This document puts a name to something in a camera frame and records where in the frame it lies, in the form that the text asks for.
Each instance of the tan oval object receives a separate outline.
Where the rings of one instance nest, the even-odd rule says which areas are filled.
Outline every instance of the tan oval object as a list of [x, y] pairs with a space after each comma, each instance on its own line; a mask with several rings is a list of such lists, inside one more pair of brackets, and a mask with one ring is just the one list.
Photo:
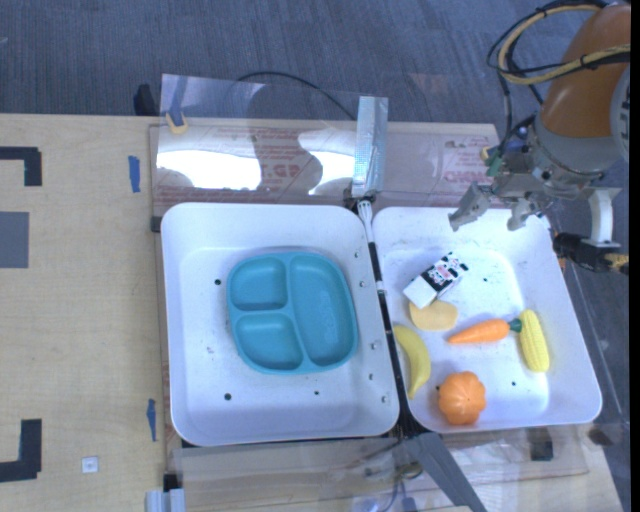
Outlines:
[[446, 331], [458, 320], [458, 308], [437, 299], [422, 309], [409, 302], [409, 314], [413, 324], [423, 331]]

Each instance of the yellow cable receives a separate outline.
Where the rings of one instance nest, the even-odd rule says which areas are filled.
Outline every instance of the yellow cable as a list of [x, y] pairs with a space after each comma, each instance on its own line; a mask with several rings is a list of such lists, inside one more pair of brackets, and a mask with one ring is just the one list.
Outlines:
[[560, 12], [566, 12], [566, 11], [599, 11], [600, 7], [597, 7], [595, 5], [577, 5], [577, 6], [563, 6], [563, 7], [556, 7], [555, 9], [549, 9], [548, 11], [542, 11], [539, 12], [535, 15], [533, 15], [531, 18], [528, 18], [526, 21], [524, 21], [523, 23], [521, 23], [520, 25], [518, 25], [509, 35], [509, 37], [507, 37], [507, 39], [505, 40], [504, 44], [502, 45], [502, 47], [500, 48], [500, 52], [498, 53], [498, 66], [499, 66], [499, 71], [500, 74], [509, 82], [512, 82], [514, 84], [520, 84], [520, 85], [533, 85], [533, 84], [539, 84], [542, 82], [546, 82], [548, 80], [551, 80], [553, 78], [556, 78], [560, 75], [563, 75], [567, 72], [570, 71], [574, 71], [576, 69], [580, 69], [588, 64], [591, 64], [594, 61], [597, 61], [599, 59], [602, 59], [603, 57], [609, 57], [612, 55], [617, 55], [620, 53], [626, 53], [626, 52], [630, 52], [631, 51], [631, 44], [623, 44], [620, 46], [613, 46], [611, 48], [607, 48], [605, 50], [600, 50], [597, 52], [593, 52], [590, 53], [588, 55], [584, 55], [582, 58], [580, 59], [575, 59], [572, 60], [570, 62], [567, 62], [557, 68], [555, 68], [552, 71], [549, 71], [547, 73], [543, 73], [537, 76], [533, 76], [533, 77], [520, 77], [520, 76], [515, 76], [512, 73], [510, 73], [507, 68], [506, 68], [506, 55], [507, 52], [509, 50], [509, 48], [511, 47], [511, 45], [514, 43], [514, 41], [520, 37], [520, 35], [522, 35], [522, 33], [529, 28], [531, 25], [533, 25], [534, 23], [540, 21], [541, 19], [553, 15], [553, 14], [558, 14]]

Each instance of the white tray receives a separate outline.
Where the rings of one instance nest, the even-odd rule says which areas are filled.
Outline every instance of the white tray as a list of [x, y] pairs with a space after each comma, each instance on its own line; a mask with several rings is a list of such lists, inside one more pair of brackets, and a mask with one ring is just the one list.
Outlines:
[[[453, 232], [444, 208], [387, 208], [374, 218], [382, 277], [392, 323], [412, 327], [431, 355], [432, 374], [409, 406], [424, 427], [441, 433], [579, 424], [600, 412], [602, 395], [545, 223], [531, 217], [508, 231], [508, 210], [489, 210]], [[452, 331], [413, 326], [402, 294], [409, 281], [449, 251], [469, 266], [442, 300], [459, 310]], [[445, 337], [489, 317], [510, 319], [524, 308], [540, 317], [551, 367], [529, 371], [515, 334], [496, 343], [447, 344]], [[406, 378], [408, 362], [398, 346]], [[487, 389], [487, 408], [471, 426], [453, 427], [438, 410], [436, 387], [451, 372], [471, 370]]]
[[[398, 397], [364, 227], [336, 206], [183, 203], [162, 219], [171, 418], [199, 446], [380, 435]], [[236, 350], [226, 278], [244, 258], [277, 249], [333, 259], [349, 285], [356, 354], [330, 371], [267, 375]]]

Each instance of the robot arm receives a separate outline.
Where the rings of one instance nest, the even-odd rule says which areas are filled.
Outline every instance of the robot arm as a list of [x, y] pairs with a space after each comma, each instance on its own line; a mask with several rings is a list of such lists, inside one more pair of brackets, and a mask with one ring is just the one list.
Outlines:
[[[520, 34], [549, 14], [572, 9], [596, 11], [583, 24], [563, 64], [536, 77], [509, 65]], [[555, 199], [583, 199], [592, 212], [590, 237], [561, 234], [556, 252], [593, 271], [621, 270], [611, 255], [614, 243], [611, 200], [618, 189], [591, 187], [621, 157], [629, 159], [631, 6], [552, 2], [509, 34], [499, 53], [499, 72], [510, 82], [531, 85], [552, 80], [540, 112], [509, 130], [500, 145], [481, 157], [493, 181], [472, 184], [460, 208], [449, 215], [452, 228], [476, 220], [494, 197], [511, 207], [508, 227], [522, 227]]]

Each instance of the gray square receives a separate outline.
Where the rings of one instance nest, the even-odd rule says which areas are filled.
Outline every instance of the gray square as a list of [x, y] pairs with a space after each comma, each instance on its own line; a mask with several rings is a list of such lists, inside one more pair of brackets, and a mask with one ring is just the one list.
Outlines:
[[29, 268], [28, 212], [0, 212], [0, 268]]

